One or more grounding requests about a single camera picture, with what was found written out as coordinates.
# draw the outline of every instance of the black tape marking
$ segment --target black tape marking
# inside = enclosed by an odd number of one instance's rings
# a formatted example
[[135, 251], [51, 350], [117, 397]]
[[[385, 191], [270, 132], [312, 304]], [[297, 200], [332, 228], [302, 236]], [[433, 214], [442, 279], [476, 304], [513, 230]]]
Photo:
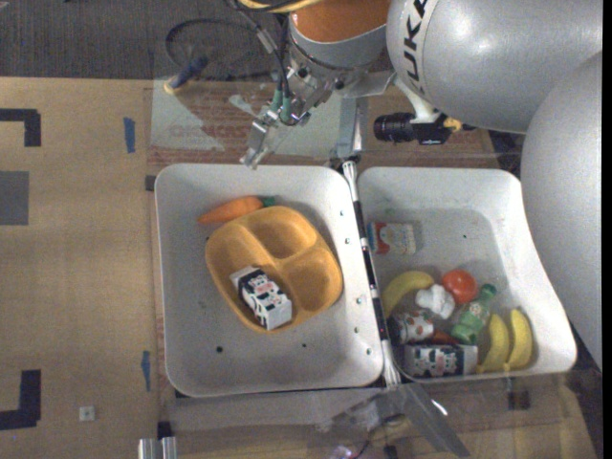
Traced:
[[31, 428], [40, 420], [41, 372], [21, 372], [19, 385], [19, 407], [11, 411], [0, 411], [0, 430]]
[[172, 424], [170, 422], [158, 422], [157, 423], [157, 440], [165, 439], [166, 437], [172, 437]]
[[144, 189], [149, 192], [155, 192], [155, 181], [157, 176], [155, 175], [147, 175], [144, 177]]
[[30, 173], [0, 171], [0, 226], [30, 222]]
[[0, 109], [0, 120], [23, 121], [24, 146], [40, 146], [42, 144], [40, 114], [36, 109]]
[[185, 398], [189, 398], [189, 396], [187, 396], [187, 394], [183, 394], [181, 391], [179, 391], [178, 389], [174, 390], [174, 397], [175, 398], [179, 398], [179, 399], [185, 399]]

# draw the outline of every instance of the small carton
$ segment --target small carton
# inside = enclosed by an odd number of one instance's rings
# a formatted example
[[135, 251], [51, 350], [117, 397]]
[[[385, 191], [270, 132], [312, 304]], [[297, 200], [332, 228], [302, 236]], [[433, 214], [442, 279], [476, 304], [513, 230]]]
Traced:
[[291, 300], [264, 271], [248, 266], [229, 278], [266, 330], [273, 330], [291, 321]]
[[376, 254], [413, 255], [417, 251], [414, 227], [409, 223], [368, 223], [367, 239]]
[[475, 345], [406, 345], [406, 371], [415, 378], [466, 376], [476, 372]]

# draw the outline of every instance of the green bottle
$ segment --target green bottle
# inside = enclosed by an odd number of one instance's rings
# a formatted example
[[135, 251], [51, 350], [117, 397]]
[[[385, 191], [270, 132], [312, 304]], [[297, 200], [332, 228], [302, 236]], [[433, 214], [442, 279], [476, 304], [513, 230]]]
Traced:
[[475, 345], [478, 334], [489, 320], [489, 304], [496, 294], [497, 290], [492, 284], [482, 286], [478, 297], [463, 307], [459, 322], [452, 327], [450, 335], [465, 345]]

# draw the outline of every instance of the orange ball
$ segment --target orange ball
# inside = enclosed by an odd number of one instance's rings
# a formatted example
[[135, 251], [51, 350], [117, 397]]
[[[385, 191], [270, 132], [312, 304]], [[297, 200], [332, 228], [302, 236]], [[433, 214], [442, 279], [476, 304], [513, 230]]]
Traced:
[[471, 273], [462, 269], [447, 272], [442, 277], [442, 285], [452, 294], [457, 304], [472, 301], [478, 294], [478, 283]]

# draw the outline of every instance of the yellow divided plate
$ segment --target yellow divided plate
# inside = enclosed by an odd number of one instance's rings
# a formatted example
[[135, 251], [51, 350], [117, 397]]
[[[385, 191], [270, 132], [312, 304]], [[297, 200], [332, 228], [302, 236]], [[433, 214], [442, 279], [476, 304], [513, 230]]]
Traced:
[[[262, 208], [216, 229], [207, 242], [206, 261], [219, 292], [256, 332], [293, 328], [325, 311], [342, 293], [342, 272], [329, 246], [300, 212], [284, 206]], [[249, 265], [261, 268], [292, 301], [291, 322], [270, 331], [258, 323], [230, 280]]]

